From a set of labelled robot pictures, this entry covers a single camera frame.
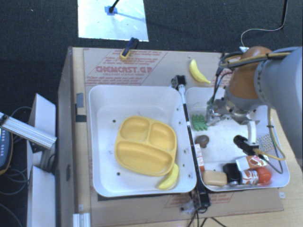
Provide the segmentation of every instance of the yellow plate compartment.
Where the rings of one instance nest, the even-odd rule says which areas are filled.
[[[177,152],[174,130],[160,121],[131,116],[125,119],[117,135],[115,157],[134,172],[163,176],[173,167]]]

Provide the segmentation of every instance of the toy banana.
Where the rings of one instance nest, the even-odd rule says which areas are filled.
[[[210,81],[206,79],[206,77],[199,71],[197,67],[196,60],[192,60],[189,64],[189,70],[191,75],[196,79],[198,82],[206,82],[210,84]]]
[[[169,172],[167,177],[158,185],[158,188],[161,190],[168,189],[171,187],[177,180],[179,174],[179,167],[175,163],[172,170]]]

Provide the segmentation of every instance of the red tomato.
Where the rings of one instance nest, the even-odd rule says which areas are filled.
[[[264,167],[255,169],[259,175],[259,183],[267,183],[271,179],[271,173]]]

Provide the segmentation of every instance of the can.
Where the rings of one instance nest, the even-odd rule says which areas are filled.
[[[240,183],[243,185],[257,185],[259,175],[257,171],[240,171]]]

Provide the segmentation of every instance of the black carpet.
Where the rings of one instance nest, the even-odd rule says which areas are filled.
[[[284,0],[143,1],[150,41],[139,43],[138,49],[203,52],[237,51],[243,31],[278,28],[284,4]],[[31,106],[35,93],[56,103],[68,46],[125,46],[123,41],[78,38],[77,7],[77,0],[0,0],[0,112],[11,114]],[[283,30],[249,32],[244,43],[272,50],[301,46],[302,14],[303,0],[289,0]],[[25,152],[16,147],[12,164],[25,160]],[[0,194],[0,203],[24,226],[26,198],[26,189],[13,197]],[[0,208],[0,226],[15,225]]]

